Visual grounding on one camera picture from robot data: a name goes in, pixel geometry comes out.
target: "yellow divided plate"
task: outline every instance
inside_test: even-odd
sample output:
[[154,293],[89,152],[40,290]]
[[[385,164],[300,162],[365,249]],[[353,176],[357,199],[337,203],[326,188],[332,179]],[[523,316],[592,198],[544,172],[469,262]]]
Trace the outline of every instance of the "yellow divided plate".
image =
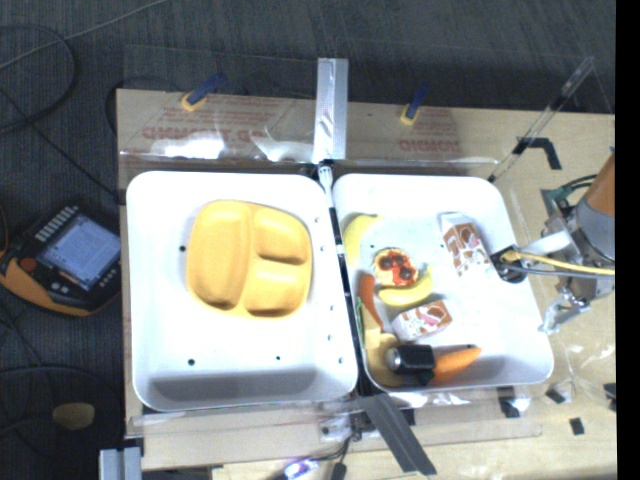
[[282,317],[306,301],[311,260],[309,232],[293,215],[244,201],[213,201],[191,230],[187,287],[218,310]]

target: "multimeter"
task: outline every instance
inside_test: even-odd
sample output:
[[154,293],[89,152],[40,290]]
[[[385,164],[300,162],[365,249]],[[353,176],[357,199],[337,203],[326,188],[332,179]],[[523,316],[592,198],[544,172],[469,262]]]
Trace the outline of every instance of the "multimeter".
[[68,204],[9,239],[2,216],[0,284],[40,307],[88,316],[121,289],[120,237],[79,204]]

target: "carrot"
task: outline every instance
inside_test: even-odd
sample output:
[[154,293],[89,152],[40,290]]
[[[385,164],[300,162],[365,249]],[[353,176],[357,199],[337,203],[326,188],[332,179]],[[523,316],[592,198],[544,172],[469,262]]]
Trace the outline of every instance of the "carrot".
[[443,380],[459,374],[477,359],[480,352],[480,347],[468,347],[437,357],[436,366],[433,368],[434,378]]
[[360,278],[360,286],[358,287],[358,297],[362,301],[362,305],[367,308],[367,311],[374,318],[376,323],[382,327],[382,319],[376,311],[376,306],[373,302],[373,290],[376,286],[376,278],[371,274],[364,274]]

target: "blue and yellow clamp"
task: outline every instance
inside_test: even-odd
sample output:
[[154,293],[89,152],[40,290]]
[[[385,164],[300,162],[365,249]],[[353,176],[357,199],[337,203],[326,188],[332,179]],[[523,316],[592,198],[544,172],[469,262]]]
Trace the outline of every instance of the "blue and yellow clamp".
[[402,114],[400,115],[400,121],[404,124],[413,124],[418,116],[418,110],[420,109],[420,105],[424,102],[427,97],[427,84],[422,84],[416,92],[413,93],[413,98],[411,101],[407,103],[402,109]]
[[182,107],[189,112],[193,112],[204,105],[204,102],[207,101],[207,94],[214,92],[218,87],[222,87],[226,83],[227,77],[224,73],[220,72],[211,75],[193,91],[182,97]]

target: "beige tabletop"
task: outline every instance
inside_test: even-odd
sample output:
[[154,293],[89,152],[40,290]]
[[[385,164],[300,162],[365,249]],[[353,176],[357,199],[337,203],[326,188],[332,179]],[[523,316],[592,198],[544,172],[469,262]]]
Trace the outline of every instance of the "beige tabletop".
[[[155,121],[164,116],[166,132],[170,124],[167,119],[172,116],[169,113],[167,117],[162,109],[166,110],[167,102],[176,101],[176,97],[154,91],[118,92],[119,147],[125,153],[120,158],[121,189],[126,189],[139,172],[170,168],[170,163],[149,161],[150,157],[139,156],[139,153],[149,144],[166,139],[166,136],[154,137],[149,130],[157,131]],[[300,110],[296,115],[312,115],[313,109],[305,105],[313,102],[294,101],[286,111],[290,113],[291,108],[296,108]],[[400,107],[393,105],[349,104],[347,136],[353,154],[382,151],[380,158],[400,161],[473,157],[484,174],[493,168],[493,164],[487,163],[488,159],[502,160],[518,135],[525,133],[538,116],[536,112],[526,111],[425,108],[421,111],[422,127],[418,126],[412,134],[404,129],[401,133],[405,135],[398,135],[400,111]],[[395,135],[385,139],[386,132]],[[538,238],[544,228],[547,213],[541,189],[555,189],[600,170],[615,145],[615,117],[560,113],[545,128],[544,135],[555,146],[561,170],[551,170],[543,150],[532,149],[496,181],[520,246]],[[210,165],[210,161],[192,161],[189,168]],[[169,415],[168,421],[166,415],[143,416],[143,404],[131,380],[131,308],[124,206],[121,222],[126,418],[129,435],[144,439],[143,470],[206,467],[215,479],[268,479],[296,458],[330,454],[339,448],[339,442],[322,439],[316,415],[300,407],[286,406],[259,413],[259,416],[246,411],[213,411],[198,417]],[[542,311],[557,296],[557,280],[530,277]],[[589,312],[565,324],[559,333],[550,336],[550,342],[555,370],[548,384],[530,391],[534,395],[520,418],[506,418],[497,398],[482,400],[478,404],[480,410],[447,405],[416,411],[414,433],[435,465],[438,478],[617,476],[616,412],[602,388],[605,383],[616,380],[615,296],[594,301]],[[545,395],[549,386],[564,395],[563,403]],[[581,423],[583,432],[575,433],[572,422]],[[344,462],[348,467],[347,478],[376,480],[410,474],[403,473],[376,433],[351,443]],[[321,462],[320,469],[304,478],[330,478],[331,464],[331,461]]]

